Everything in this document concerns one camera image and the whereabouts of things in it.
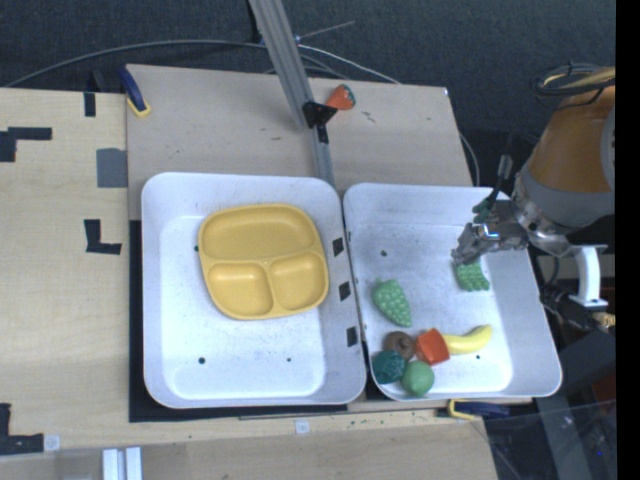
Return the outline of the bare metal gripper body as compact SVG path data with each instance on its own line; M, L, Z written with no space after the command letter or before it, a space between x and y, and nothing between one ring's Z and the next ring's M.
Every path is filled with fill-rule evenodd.
M547 254L564 257L574 254L576 246L567 238L571 231L550 220L534 204L519 207L511 200L483 200L472 208L467 224L467 239L489 242L487 253L522 250L529 245Z

